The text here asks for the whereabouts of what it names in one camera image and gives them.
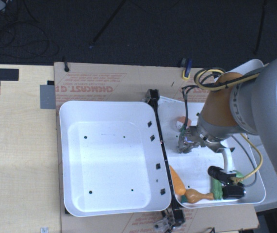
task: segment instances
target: cardboard sheet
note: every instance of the cardboard sheet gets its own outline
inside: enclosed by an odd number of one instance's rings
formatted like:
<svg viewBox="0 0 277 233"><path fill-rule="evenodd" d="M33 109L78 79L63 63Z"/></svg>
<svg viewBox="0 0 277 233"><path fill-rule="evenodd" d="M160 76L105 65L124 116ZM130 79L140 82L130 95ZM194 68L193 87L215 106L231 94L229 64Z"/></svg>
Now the cardboard sheet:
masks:
<svg viewBox="0 0 277 233"><path fill-rule="evenodd" d="M54 63L57 114L58 158L63 233L138 233L156 232L153 224L161 219L160 212L129 213L107 216L74 217L65 213L63 198L62 148L59 109L70 100L142 101L148 89L158 89L160 96L183 101L181 87L194 84L198 71L182 79L183 68L141 67L107 64ZM204 102L208 91L193 89L188 101ZM215 227L216 232L254 229L259 226L253 205L229 205L213 208L184 209L186 222L174 232L204 233Z"/></svg>

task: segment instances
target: white plastic tray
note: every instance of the white plastic tray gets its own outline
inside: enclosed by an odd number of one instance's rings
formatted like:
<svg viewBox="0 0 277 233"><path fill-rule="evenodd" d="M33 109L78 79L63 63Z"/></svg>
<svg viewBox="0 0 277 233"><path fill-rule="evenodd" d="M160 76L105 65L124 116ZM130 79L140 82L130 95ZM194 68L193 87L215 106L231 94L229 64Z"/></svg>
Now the white plastic tray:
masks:
<svg viewBox="0 0 277 233"><path fill-rule="evenodd" d="M171 193L153 108L69 101L60 108L64 202L74 216L160 211Z"/></svg>
<svg viewBox="0 0 277 233"><path fill-rule="evenodd" d="M196 115L201 112L203 105L203 103L188 103L188 117L192 121L191 125L195 126L197 124ZM159 105L158 114L169 164L178 173L186 189L192 188L203 194L211 192L212 180L207 170L210 166L224 168L223 155L221 153L214 153L208 147L194 148L192 152L186 154L178 153L177 146L180 132L176 127L176 121L179 117L185 116L184 103L162 103ZM235 137L243 144L256 165L249 144L239 134L235 135ZM235 147L235 150L231 154L235 170L238 170L243 175L253 170L249 158L232 137L223 141L222 144L229 148ZM243 183L245 185L251 184L254 182L254 179L255 175L252 175ZM181 203L181 205L186 208L199 208L228 204L260 203L265 198L265 188L259 172L257 172L257 179L254 184L245 188L245 190L245 196L238 200L200 200L197 203ZM180 196L176 195L176 198L181 202Z"/></svg>

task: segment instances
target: light wood surface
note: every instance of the light wood surface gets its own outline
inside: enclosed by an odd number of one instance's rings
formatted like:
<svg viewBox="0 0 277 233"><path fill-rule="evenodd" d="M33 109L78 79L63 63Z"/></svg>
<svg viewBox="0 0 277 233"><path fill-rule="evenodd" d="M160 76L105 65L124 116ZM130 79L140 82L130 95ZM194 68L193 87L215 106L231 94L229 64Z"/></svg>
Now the light wood surface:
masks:
<svg viewBox="0 0 277 233"><path fill-rule="evenodd" d="M19 69L0 86L0 233L59 233L55 110L40 109L39 94L53 66L0 68Z"/></svg>

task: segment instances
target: blue clip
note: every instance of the blue clip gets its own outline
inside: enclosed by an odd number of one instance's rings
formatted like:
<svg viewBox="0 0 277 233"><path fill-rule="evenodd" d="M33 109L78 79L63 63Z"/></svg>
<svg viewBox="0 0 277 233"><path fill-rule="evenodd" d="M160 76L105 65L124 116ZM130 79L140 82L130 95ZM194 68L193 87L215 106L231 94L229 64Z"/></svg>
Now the blue clip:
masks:
<svg viewBox="0 0 277 233"><path fill-rule="evenodd" d="M184 80L190 79L190 71L192 67L192 59L188 59L187 67L186 69L182 72L182 78Z"/></svg>

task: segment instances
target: carrot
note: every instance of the carrot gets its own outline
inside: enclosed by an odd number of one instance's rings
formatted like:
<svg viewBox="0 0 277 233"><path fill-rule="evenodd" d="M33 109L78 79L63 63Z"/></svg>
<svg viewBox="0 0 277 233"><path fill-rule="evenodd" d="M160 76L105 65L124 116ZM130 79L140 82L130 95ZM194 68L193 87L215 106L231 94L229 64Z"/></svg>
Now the carrot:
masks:
<svg viewBox="0 0 277 233"><path fill-rule="evenodd" d="M171 170L175 193L180 196L184 195L186 193L186 187L183 184L181 178L179 177L177 172L171 166L169 166L169 169Z"/></svg>

